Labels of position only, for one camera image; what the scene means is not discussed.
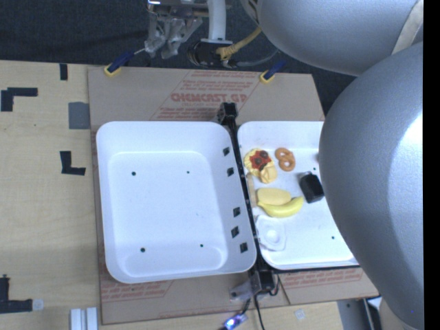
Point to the orange pretzel biscuit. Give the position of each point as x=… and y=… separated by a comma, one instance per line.
x=286, y=163

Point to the brown cardboard board red print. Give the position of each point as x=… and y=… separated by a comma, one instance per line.
x=137, y=91

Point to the yellow potato chip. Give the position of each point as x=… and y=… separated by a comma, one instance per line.
x=273, y=195

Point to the white plastic tray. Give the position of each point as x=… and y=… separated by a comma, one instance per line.
x=165, y=201
x=302, y=232

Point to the white fried egg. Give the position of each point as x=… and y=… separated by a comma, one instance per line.
x=273, y=234

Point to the thin black rod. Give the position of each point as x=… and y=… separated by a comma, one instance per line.
x=241, y=156

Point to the yellow pizza slice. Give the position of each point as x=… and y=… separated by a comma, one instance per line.
x=258, y=163

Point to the black bottle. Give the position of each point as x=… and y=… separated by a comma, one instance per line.
x=311, y=188

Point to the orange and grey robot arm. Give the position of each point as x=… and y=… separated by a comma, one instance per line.
x=361, y=122

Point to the yellow banana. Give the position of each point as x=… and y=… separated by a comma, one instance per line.
x=282, y=210

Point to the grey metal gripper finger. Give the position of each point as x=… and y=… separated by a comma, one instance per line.
x=154, y=45
x=172, y=40

